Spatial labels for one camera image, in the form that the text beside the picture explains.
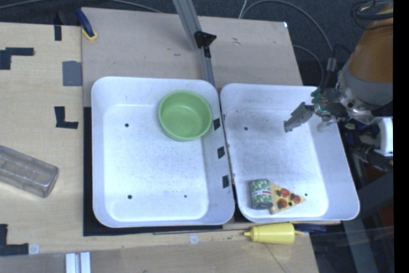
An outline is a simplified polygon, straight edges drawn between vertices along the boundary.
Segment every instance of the yellow mustard bottle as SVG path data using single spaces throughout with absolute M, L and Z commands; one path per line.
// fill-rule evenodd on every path
M 269 244 L 292 244 L 295 234 L 294 225 L 290 222 L 252 226 L 250 231 L 244 233 L 254 242 Z

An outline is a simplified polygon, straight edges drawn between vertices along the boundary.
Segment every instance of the black clamp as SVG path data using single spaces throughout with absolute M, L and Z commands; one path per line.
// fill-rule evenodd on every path
M 210 44 L 216 39 L 215 35 L 211 35 L 210 33 L 197 31 L 194 34 L 194 38 L 196 40 L 196 45 L 199 48 L 203 48 L 204 56 L 207 58 L 211 58 L 210 56 Z

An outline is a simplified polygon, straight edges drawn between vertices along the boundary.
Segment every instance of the black tape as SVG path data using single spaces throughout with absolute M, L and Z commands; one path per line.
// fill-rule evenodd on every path
M 7 224 L 0 224 L 0 256 L 28 254 L 28 244 L 8 245 Z
M 0 70 L 9 70 L 12 65 L 12 56 L 6 51 L 0 51 Z
M 0 51 L 0 70 L 10 70 L 12 56 L 34 56 L 34 48 L 6 47 Z
M 63 32 L 60 25 L 54 25 L 54 40 L 61 41 L 63 39 Z
M 224 189 L 224 188 L 227 188 L 227 187 L 230 185 L 230 181 L 229 181 L 229 176 L 228 176 L 228 175 L 223 176 L 222 181 L 223 181 L 223 189 Z
M 13 56 L 34 56 L 34 48 L 6 47 L 6 52 Z
M 220 127 L 220 118 L 216 118 L 213 120 L 213 126 L 215 128 L 215 131 Z
M 54 25 L 69 25 L 64 13 L 58 10 L 53 18 Z
M 226 153 L 224 152 L 224 147 L 220 147 L 220 148 L 217 150 L 217 156 L 218 156 L 219 159 L 222 158 L 225 154 L 226 154 Z
M 56 112 L 56 127 L 61 127 L 64 129 L 77 129 L 78 128 L 78 122 L 66 122 L 65 121 L 65 107 L 63 106 L 56 106 L 54 107 L 54 110 Z
M 63 86 L 82 86 L 82 65 L 77 61 L 63 62 Z

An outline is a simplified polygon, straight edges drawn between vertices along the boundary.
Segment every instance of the pizza slice toy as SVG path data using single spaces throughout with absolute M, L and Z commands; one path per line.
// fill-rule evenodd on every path
M 304 197 L 282 188 L 273 182 L 270 182 L 270 189 L 273 199 L 273 206 L 270 207 L 271 214 L 297 206 L 306 200 Z

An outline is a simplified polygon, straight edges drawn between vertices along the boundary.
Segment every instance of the black cable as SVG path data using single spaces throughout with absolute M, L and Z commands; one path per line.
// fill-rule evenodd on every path
M 320 31 L 321 35 L 324 37 L 329 49 L 330 49 L 330 53 L 333 53 L 334 49 L 331 46 L 331 43 L 329 42 L 324 30 L 322 30 L 322 28 L 320 27 L 320 25 L 307 13 L 305 12 L 303 9 L 301 9 L 298 6 L 295 6 L 294 4 L 291 4 L 287 1 L 283 1 L 283 0 L 260 0 L 260 1 L 256 1 L 255 3 L 251 4 L 249 7 L 247 7 L 242 15 L 239 17 L 240 19 L 242 19 L 244 17 L 244 15 L 253 7 L 259 5 L 259 4 L 263 4 L 263 3 L 280 3 L 280 4 L 285 4 L 287 6 L 293 7 L 296 10 L 298 10 L 300 13 L 304 14 L 312 23 L 314 23 L 314 25 L 317 27 L 318 31 Z
M 42 2 L 46 2 L 46 1 L 55 1 L 55 0 L 28 0 L 28 1 L 21 1 L 19 3 L 13 3 L 13 4 L 6 4 L 6 5 L 2 5 L 0 6 L 0 10 L 5 10 L 8 8 L 12 8 L 12 7 L 17 7 L 17 6 L 23 6 L 23 5 L 27 5 L 27 4 L 34 4 L 34 3 L 42 3 Z M 136 4 L 136 3 L 131 3 L 130 1 L 124 1 L 124 0 L 100 0 L 100 1 L 108 1 L 111 3 L 119 3 L 119 4 L 125 4 L 128 6 L 135 6 L 138 8 L 143 8 L 145 10 L 149 10 L 151 12 L 155 12 L 155 13 L 162 13 L 159 10 L 156 10 L 154 8 L 150 8 L 147 6 L 144 6 L 142 4 Z
M 318 63 L 318 66 L 320 67 L 320 71 L 321 71 L 321 79 L 320 79 L 320 83 L 319 83 L 318 87 L 321 87 L 321 85 L 323 85 L 323 83 L 324 83 L 324 74 L 325 73 L 324 73 L 324 68 L 322 67 L 322 64 L 321 64 L 320 60 L 318 59 L 318 57 L 313 52 L 311 52 L 310 50 L 308 50 L 307 48 L 304 48 L 302 46 L 293 45 L 293 48 L 305 51 L 306 53 L 310 54 L 316 60 L 316 62 Z
M 323 81 L 322 85 L 320 85 L 321 90 L 325 90 L 328 86 L 328 82 L 330 80 L 332 71 L 327 71 L 327 74 L 325 76 L 325 80 Z
M 341 48 L 343 51 L 347 52 L 348 55 L 352 54 L 352 50 L 348 49 L 347 47 L 345 47 L 344 45 L 341 45 L 340 43 L 336 43 L 334 45 L 334 53 L 333 53 L 333 57 L 335 57 L 335 50 L 337 48 Z
M 385 19 L 393 19 L 393 12 L 392 13 L 368 13 L 368 11 L 373 11 L 375 9 L 380 9 L 388 4 L 392 4 L 391 0 L 367 0 L 361 1 L 359 3 L 355 3 L 351 7 L 351 17 L 353 21 L 364 30 L 374 30 L 379 29 L 380 27 L 386 26 L 393 26 L 393 24 L 385 24 L 381 26 L 375 26 L 371 28 L 367 28 L 362 26 L 359 21 L 374 21 L 374 20 L 385 20 Z

